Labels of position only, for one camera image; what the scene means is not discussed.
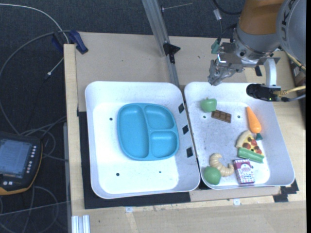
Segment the toy lime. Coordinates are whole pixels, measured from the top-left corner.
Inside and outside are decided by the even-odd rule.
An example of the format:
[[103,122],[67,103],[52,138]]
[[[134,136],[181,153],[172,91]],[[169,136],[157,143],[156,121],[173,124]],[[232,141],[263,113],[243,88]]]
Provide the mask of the toy lime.
[[216,110],[217,100],[206,98],[200,102],[200,105],[204,112],[212,112]]
[[205,168],[203,176],[208,183],[215,185],[219,184],[222,177],[220,171],[217,168],[211,166],[207,166]]

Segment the toy carrot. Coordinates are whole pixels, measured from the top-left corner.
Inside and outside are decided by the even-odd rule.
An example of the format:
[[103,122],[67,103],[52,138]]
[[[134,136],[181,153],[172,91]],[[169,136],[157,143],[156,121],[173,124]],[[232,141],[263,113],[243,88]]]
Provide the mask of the toy carrot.
[[256,140],[262,140],[262,136],[260,135],[261,124],[258,118],[256,117],[255,113],[249,106],[247,106],[246,110],[247,110],[248,125],[251,132],[257,134]]

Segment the blue plate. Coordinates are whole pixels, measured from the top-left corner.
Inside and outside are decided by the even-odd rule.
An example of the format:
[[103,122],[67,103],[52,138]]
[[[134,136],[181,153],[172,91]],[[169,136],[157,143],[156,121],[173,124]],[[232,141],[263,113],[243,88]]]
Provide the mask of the blue plate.
[[163,160],[175,155],[179,148],[175,119],[161,105],[123,106],[118,112],[117,131],[121,149],[135,160]]

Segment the black clip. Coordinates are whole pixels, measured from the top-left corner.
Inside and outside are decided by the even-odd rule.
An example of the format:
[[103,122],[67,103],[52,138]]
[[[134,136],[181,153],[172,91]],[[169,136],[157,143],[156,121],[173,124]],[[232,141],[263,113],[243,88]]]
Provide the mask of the black clip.
[[58,51],[60,51],[61,53],[64,53],[64,48],[63,48],[64,41],[58,36],[57,32],[53,34],[51,42]]
[[75,44],[77,44],[76,49],[81,53],[81,54],[85,54],[86,52],[88,52],[88,49],[86,48],[86,46],[84,45],[80,34],[75,31],[75,30],[70,30],[69,32],[69,38],[70,40],[72,40]]
[[174,46],[174,45],[172,45],[170,43],[164,43],[163,44],[163,49],[164,49],[165,55],[169,54],[170,62],[172,64],[175,64],[174,54],[176,54],[180,50],[180,47]]

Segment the green lime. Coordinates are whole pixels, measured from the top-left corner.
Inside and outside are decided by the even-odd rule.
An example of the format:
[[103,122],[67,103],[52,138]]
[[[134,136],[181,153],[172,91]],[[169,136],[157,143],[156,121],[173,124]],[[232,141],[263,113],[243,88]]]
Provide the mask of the green lime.
[[220,171],[217,168],[211,166],[207,166],[205,168],[203,176],[210,184],[219,184],[219,181],[222,177]]

